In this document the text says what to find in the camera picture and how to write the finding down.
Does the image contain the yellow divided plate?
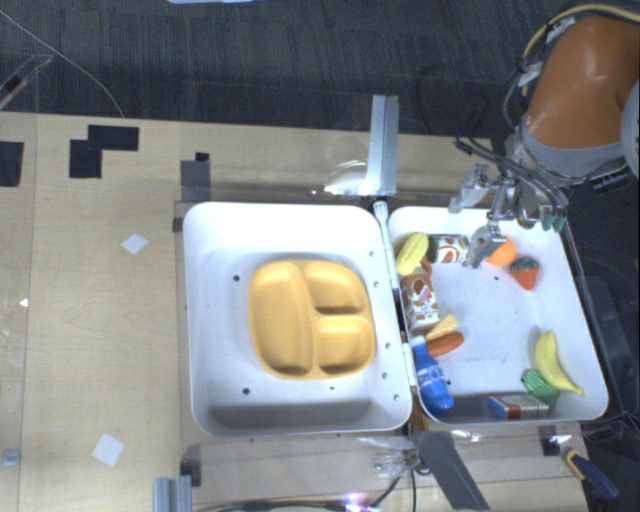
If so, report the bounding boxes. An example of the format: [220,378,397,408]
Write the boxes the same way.
[246,259,378,381]

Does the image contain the brown and white carton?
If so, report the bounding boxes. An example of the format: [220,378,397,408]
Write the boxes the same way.
[399,271,442,337]

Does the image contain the blue red and white box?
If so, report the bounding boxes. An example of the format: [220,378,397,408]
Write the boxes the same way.
[486,393,551,421]

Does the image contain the green vegetable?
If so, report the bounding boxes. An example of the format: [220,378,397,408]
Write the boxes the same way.
[520,368,560,403]

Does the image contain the orange sausage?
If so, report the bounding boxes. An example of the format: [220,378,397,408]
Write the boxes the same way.
[425,330,466,358]

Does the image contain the white plastic tray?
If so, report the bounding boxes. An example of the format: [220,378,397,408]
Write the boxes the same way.
[387,205,611,428]
[181,201,414,440]

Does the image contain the red strawberry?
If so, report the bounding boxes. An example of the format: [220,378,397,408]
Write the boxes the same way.
[509,255,543,292]

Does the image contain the orange fruit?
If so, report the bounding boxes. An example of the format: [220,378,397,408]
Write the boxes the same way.
[483,234,518,268]

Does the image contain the yellow corn cob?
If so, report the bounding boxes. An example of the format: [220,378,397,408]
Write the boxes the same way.
[395,231,431,277]

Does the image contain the blue bottle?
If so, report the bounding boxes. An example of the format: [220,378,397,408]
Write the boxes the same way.
[409,335,456,414]

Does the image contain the yellow cheese wedge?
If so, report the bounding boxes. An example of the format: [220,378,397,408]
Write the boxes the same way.
[424,313,459,342]

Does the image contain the yellow banana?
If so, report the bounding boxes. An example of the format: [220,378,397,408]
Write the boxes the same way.
[534,329,586,398]

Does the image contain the white can with orange print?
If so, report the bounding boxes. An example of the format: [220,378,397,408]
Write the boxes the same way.
[427,234,472,266]

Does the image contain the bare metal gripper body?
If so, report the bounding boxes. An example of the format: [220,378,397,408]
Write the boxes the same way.
[501,172,569,229]

